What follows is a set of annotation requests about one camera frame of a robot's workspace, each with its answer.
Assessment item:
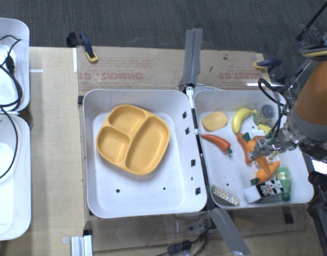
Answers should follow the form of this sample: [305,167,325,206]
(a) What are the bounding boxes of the small yellow fruit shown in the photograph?
[258,123,273,135]

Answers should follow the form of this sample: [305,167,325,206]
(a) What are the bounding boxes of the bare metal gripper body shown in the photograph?
[256,125,300,154]

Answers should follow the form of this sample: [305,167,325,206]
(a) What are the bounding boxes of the yellow banana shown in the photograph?
[231,107,257,135]

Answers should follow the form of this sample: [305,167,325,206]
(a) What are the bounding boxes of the green bottle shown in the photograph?
[275,166,292,202]

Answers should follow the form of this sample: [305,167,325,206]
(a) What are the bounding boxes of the brown cardboard board red print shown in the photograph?
[76,45,308,252]

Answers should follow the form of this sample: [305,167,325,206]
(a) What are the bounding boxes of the green round fruit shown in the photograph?
[252,110,270,126]

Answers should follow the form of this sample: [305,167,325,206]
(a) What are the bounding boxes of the yellow oval bread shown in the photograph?
[201,111,228,132]

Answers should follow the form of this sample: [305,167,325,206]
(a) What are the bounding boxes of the small white orange carton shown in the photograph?
[210,185,241,206]

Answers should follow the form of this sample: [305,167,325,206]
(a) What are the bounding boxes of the grey can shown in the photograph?
[261,104,275,118]

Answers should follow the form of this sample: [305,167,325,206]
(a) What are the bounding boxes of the white cow print carton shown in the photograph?
[243,179,284,204]

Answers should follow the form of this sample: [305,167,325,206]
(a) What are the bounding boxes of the orange carrot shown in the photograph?
[250,161,281,186]
[246,139,273,176]

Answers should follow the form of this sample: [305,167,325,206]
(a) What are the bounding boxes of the black cable with plug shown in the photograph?
[0,35,23,183]

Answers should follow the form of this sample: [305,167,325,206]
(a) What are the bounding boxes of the red-orange carrot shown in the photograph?
[200,134,233,154]
[236,132,253,165]

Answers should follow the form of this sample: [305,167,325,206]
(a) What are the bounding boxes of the black cylinder on white bracket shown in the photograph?
[308,158,327,194]

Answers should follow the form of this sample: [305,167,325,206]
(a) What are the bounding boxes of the white plastic tray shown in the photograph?
[192,89,315,210]
[0,17,30,113]
[0,114,32,242]
[82,89,208,219]

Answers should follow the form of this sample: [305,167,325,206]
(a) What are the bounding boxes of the yellow divided plate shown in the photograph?
[95,104,171,175]

